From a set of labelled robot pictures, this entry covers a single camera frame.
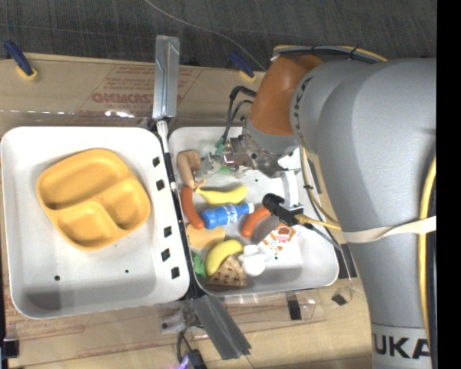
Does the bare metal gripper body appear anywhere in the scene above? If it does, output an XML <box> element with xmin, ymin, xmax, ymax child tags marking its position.
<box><xmin>222</xmin><ymin>135</ymin><xmax>290</xmax><ymax>179</ymax></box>

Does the tan toy bread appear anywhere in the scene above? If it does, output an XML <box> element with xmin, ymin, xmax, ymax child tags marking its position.
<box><xmin>176</xmin><ymin>149</ymin><xmax>203</xmax><ymax>190</ymax></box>

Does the yellow banana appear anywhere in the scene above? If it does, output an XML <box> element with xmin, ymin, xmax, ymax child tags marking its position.
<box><xmin>204</xmin><ymin>238</ymin><xmax>244</xmax><ymax>278</ymax></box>
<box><xmin>194</xmin><ymin>184</ymin><xmax>249</xmax><ymax>207</ymax></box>

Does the orange toy sausage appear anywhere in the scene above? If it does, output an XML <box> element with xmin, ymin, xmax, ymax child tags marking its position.
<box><xmin>180</xmin><ymin>184</ymin><xmax>206</xmax><ymax>231</ymax></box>
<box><xmin>240</xmin><ymin>205</ymin><xmax>274</xmax><ymax>239</ymax></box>

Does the blue plastic bottle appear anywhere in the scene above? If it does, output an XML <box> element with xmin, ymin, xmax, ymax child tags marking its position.
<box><xmin>200</xmin><ymin>201</ymin><xmax>256</xmax><ymax>231</ymax></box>

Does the tan toy biscuit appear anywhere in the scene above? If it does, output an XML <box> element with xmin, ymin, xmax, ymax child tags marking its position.
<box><xmin>186</xmin><ymin>224</ymin><xmax>227</xmax><ymax>251</ymax></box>

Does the white packet with brown print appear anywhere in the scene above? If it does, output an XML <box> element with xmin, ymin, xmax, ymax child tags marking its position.
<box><xmin>261</xmin><ymin>222</ymin><xmax>298</xmax><ymax>254</ymax></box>

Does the green toy broccoli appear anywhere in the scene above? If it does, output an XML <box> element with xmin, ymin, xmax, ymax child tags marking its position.
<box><xmin>191</xmin><ymin>252</ymin><xmax>208</xmax><ymax>280</ymax></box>

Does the white plastic toy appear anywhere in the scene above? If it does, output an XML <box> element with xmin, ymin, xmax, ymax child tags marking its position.
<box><xmin>237</xmin><ymin>244</ymin><xmax>274</xmax><ymax>278</ymax></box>

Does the toy pizza slice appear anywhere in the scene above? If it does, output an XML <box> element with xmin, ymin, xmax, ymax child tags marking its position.
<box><xmin>206</xmin><ymin>254</ymin><xmax>248</xmax><ymax>289</ymax></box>

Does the orange divided plate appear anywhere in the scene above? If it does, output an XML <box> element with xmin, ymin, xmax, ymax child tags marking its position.
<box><xmin>35</xmin><ymin>147</ymin><xmax>152</xmax><ymax>252</ymax></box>

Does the white plastic tray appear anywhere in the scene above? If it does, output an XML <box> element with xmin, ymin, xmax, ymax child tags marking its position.
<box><xmin>167</xmin><ymin>125</ymin><xmax>340</xmax><ymax>298</ymax></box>
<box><xmin>0</xmin><ymin>125</ymin><xmax>191</xmax><ymax>320</ymax></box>

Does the brown cardboard board red print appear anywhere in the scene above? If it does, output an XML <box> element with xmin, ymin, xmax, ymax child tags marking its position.
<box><xmin>0</xmin><ymin>52</ymin><xmax>373</xmax><ymax>369</ymax></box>

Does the black cylinder on white bracket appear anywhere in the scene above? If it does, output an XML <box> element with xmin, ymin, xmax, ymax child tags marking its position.
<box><xmin>261</xmin><ymin>157</ymin><xmax>306</xmax><ymax>227</ymax></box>

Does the black block with thin wires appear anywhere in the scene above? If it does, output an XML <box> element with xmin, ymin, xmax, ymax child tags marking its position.
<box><xmin>186</xmin><ymin>349</ymin><xmax>205</xmax><ymax>369</ymax></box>

